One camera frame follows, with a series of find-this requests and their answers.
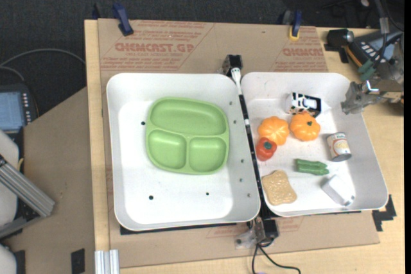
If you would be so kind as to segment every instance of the green divided plate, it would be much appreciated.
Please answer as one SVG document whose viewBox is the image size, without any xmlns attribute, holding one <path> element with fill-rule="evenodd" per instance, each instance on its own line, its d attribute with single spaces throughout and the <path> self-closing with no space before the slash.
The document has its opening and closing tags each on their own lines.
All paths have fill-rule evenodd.
<svg viewBox="0 0 411 274">
<path fill-rule="evenodd" d="M 198 175 L 214 173 L 227 162 L 227 116 L 221 108 L 205 101 L 158 99 L 148 113 L 146 150 L 161 169 Z"/>
</svg>

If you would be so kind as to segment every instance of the tin can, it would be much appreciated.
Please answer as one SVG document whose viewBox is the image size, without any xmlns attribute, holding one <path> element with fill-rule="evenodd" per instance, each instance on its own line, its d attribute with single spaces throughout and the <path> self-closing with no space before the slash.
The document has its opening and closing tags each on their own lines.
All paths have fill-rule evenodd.
<svg viewBox="0 0 411 274">
<path fill-rule="evenodd" d="M 338 162 L 351 158 L 351 151 L 345 133 L 338 132 L 329 135 L 327 143 L 332 161 Z"/>
</svg>

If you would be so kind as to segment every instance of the blue clamp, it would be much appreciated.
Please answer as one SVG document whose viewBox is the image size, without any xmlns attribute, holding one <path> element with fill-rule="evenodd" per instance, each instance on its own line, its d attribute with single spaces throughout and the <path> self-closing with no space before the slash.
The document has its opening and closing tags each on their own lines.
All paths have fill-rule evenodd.
<svg viewBox="0 0 411 274">
<path fill-rule="evenodd" d="M 289 35 L 292 41 L 296 41 L 300 37 L 301 21 L 302 21 L 302 13 L 300 10 L 296 10 L 294 13 L 293 25 L 290 28 L 290 35 Z"/>
<path fill-rule="evenodd" d="M 134 30 L 132 29 L 130 22 L 128 21 L 124 6 L 120 3 L 114 3 L 112 9 L 114 18 L 120 20 L 118 27 L 120 28 L 122 34 L 124 36 L 132 35 L 134 33 Z"/>
</svg>

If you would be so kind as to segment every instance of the bread slice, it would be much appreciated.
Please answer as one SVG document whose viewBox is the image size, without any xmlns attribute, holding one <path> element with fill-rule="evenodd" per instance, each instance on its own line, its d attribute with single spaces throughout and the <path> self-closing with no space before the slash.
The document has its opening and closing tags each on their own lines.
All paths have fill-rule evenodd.
<svg viewBox="0 0 411 274">
<path fill-rule="evenodd" d="M 272 205 L 293 203 L 297 199 L 297 194 L 283 170 L 275 170 L 273 173 L 264 176 L 262 183 L 268 202 Z"/>
</svg>

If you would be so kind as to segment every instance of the toy pumpkin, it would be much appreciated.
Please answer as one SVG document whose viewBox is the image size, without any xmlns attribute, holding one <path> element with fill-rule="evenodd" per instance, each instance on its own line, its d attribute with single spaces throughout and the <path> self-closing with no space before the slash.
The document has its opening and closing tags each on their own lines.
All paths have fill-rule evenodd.
<svg viewBox="0 0 411 274">
<path fill-rule="evenodd" d="M 283 145 L 290 134 L 288 122 L 279 117 L 268 117 L 258 127 L 258 134 L 260 138 L 266 137 L 277 145 Z"/>
<path fill-rule="evenodd" d="M 301 141 L 313 141 L 319 136 L 321 126 L 310 113 L 302 112 L 292 117 L 290 130 Z"/>
</svg>

